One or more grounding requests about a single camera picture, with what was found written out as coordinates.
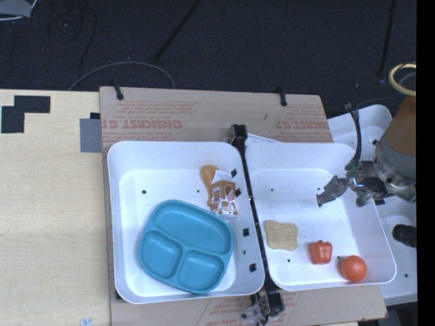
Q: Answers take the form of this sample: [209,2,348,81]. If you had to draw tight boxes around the blue divided plate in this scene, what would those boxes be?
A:
[137,199,235,295]

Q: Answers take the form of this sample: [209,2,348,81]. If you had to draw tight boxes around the brown and white carton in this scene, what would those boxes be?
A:
[209,169,238,218]

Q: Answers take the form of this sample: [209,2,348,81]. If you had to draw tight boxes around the beige toy bread slice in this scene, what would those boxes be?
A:
[264,219,300,252]

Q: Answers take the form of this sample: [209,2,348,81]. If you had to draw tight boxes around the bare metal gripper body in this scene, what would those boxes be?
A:
[347,160,417,204]

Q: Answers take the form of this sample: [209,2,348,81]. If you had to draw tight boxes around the orange-brown toy chicken leg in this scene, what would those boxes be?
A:
[199,164,220,207]

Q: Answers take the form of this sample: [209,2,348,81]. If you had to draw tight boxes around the orange toy bell pepper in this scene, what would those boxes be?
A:
[308,240,334,266]

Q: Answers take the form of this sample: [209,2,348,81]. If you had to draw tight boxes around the brown cardboard board red print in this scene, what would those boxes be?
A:
[99,86,389,326]

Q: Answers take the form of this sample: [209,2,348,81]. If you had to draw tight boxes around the black cylinder on white bracket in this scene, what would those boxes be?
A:
[391,223,417,249]

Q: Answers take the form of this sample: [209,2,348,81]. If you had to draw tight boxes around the thin black rod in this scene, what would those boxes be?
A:
[237,137,277,295]

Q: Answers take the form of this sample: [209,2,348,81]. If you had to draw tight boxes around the black block with wires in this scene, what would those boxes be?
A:
[226,124,249,146]
[264,291,286,318]

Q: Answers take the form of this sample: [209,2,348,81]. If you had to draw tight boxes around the white plastic tray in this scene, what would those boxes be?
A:
[244,141,398,292]
[107,140,266,306]

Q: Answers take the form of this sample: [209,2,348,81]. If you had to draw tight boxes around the orange toy ball fruit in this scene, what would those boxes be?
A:
[340,254,368,283]

